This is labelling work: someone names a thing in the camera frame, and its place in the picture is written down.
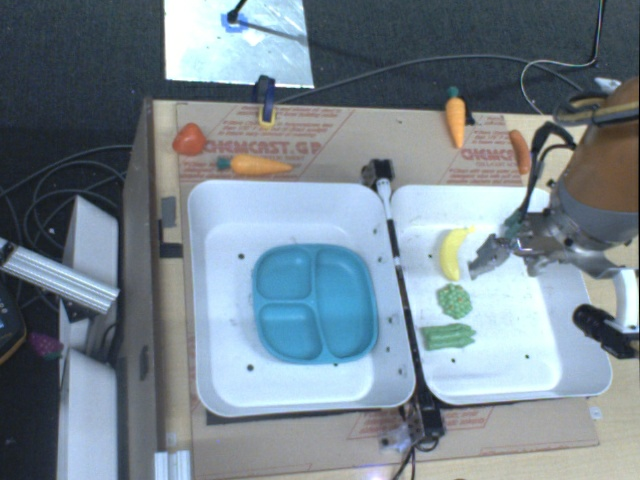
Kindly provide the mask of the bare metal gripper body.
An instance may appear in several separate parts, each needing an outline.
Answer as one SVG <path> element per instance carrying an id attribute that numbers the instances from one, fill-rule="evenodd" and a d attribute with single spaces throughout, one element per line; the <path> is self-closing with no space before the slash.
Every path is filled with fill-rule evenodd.
<path id="1" fill-rule="evenodd" d="M 579 223 L 561 209 L 544 209 L 510 220 L 512 251 L 522 257 L 531 276 L 551 263 L 571 264 L 594 279 L 611 278 L 621 266 L 605 252 L 626 243 L 626 232 L 615 225 Z"/>

